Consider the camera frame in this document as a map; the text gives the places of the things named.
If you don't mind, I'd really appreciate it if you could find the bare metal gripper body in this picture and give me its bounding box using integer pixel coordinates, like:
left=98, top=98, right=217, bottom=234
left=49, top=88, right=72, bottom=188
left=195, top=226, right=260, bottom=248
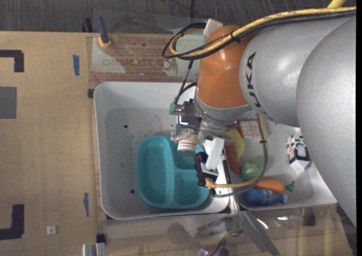
left=174, top=100, right=227, bottom=140

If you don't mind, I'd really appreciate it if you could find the small white and red can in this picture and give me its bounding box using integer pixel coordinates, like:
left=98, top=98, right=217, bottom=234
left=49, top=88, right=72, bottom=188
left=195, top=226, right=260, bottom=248
left=176, top=135, right=198, bottom=157

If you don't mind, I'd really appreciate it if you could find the blue divided plate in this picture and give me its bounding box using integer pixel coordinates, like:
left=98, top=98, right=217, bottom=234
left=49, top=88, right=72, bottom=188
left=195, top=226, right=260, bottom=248
left=135, top=134, right=212, bottom=210

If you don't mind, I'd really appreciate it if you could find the yellow banana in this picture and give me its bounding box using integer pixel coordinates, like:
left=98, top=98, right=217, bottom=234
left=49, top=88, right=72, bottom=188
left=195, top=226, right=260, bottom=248
left=224, top=128, right=245, bottom=163

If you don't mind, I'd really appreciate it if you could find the red sausage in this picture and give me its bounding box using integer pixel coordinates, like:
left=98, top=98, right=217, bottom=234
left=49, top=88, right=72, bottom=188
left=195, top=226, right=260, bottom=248
left=224, top=143, right=243, bottom=175

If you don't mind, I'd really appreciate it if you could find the white plastic tray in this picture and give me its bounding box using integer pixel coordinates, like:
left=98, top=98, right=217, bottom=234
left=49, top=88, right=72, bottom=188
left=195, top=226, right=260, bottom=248
left=93, top=81, right=231, bottom=220

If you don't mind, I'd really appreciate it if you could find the pink and white packet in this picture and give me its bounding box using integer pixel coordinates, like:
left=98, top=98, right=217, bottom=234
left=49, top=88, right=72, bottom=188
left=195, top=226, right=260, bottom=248
left=238, top=118, right=263, bottom=140

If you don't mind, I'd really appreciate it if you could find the green apple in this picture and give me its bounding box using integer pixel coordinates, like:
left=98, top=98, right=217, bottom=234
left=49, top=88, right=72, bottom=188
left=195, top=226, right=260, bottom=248
left=240, top=161, right=262, bottom=182

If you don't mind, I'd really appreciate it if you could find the blue bottle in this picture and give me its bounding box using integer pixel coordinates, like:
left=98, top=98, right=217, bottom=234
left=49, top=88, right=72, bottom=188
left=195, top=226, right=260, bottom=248
left=242, top=188, right=289, bottom=207

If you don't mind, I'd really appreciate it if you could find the orange carrot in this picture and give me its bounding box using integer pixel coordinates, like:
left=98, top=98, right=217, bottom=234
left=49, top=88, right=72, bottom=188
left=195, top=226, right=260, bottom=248
left=253, top=178, right=295, bottom=195

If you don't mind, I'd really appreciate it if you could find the black and white carton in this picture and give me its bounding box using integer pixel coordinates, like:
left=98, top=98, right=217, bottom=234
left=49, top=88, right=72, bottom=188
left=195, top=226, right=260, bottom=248
left=286, top=133, right=311, bottom=176

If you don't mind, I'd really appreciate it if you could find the black cylinder on white bracket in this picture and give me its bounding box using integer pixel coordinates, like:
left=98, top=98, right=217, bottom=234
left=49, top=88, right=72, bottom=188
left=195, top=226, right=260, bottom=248
left=193, top=137, right=226, bottom=188

